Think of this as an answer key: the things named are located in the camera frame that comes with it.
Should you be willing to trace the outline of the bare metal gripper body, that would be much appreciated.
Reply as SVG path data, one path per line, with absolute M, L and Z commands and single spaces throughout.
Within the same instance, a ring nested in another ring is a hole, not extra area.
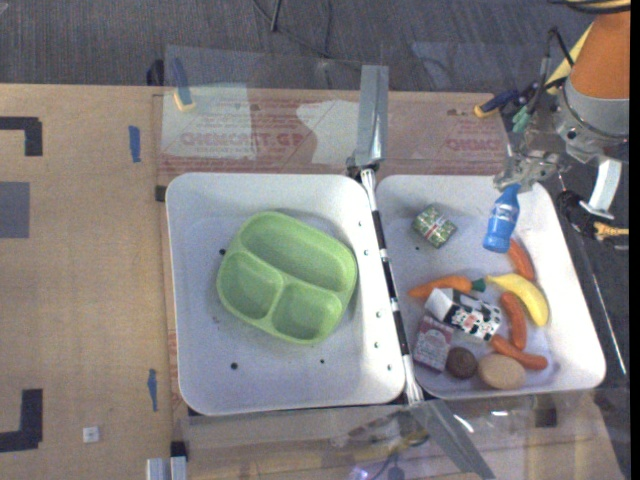
M 520 163 L 550 164 L 557 168 L 572 163 L 596 166 L 604 160 L 628 164 L 629 147 L 627 138 L 599 134 L 572 117 L 564 120 L 557 115 L 535 113 L 526 124 L 514 125 L 507 157 Z

